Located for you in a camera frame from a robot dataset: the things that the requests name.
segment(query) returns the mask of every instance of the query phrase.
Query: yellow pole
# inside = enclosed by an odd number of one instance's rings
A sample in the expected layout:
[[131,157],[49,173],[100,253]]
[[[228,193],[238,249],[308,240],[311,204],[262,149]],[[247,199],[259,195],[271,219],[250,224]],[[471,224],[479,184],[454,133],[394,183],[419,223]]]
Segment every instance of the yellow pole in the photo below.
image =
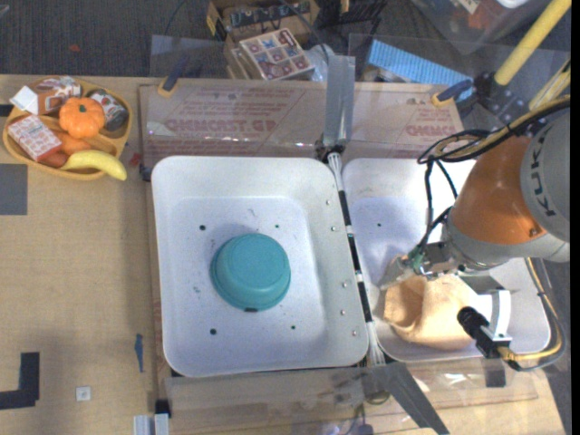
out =
[[499,85],[508,85],[536,48],[572,6],[572,0],[552,0],[517,44],[494,76]]

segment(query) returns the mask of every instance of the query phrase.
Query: wooden surface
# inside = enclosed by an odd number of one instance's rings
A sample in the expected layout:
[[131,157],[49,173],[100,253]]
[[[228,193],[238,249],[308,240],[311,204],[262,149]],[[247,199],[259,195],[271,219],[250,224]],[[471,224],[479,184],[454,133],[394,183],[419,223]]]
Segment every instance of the wooden surface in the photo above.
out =
[[[0,75],[0,102],[33,79]],[[158,81],[83,79],[117,92],[135,111],[138,86]],[[39,352],[41,360],[40,400],[33,408],[0,411],[2,435],[128,434],[133,416],[152,414],[159,385],[149,184],[129,164],[139,150],[138,120],[136,115],[121,155],[127,181],[83,182],[29,169],[27,215],[0,216],[0,391],[17,389],[20,353]],[[0,163],[16,163],[4,147]],[[143,372],[134,350],[137,334],[143,337]],[[546,378],[539,373],[533,379],[537,398],[444,409],[440,416],[451,433],[564,433]],[[91,386],[90,401],[75,400],[80,386]],[[376,433],[389,429],[373,424]]]

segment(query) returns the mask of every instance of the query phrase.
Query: teal bowl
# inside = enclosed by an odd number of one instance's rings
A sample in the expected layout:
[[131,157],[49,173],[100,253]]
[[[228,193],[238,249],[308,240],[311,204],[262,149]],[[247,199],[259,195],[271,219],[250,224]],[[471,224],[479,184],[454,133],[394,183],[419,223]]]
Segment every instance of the teal bowl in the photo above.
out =
[[290,263],[285,250],[262,234],[228,240],[214,255],[210,274],[219,295],[248,312],[276,306],[290,286]]

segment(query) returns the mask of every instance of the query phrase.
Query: yellow banana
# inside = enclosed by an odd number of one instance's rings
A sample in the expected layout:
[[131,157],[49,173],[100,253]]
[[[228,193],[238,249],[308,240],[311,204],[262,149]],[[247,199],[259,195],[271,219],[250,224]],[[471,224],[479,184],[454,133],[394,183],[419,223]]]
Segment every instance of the yellow banana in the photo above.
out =
[[69,157],[60,169],[98,169],[118,180],[127,178],[127,170],[123,163],[111,154],[101,150],[77,151]]

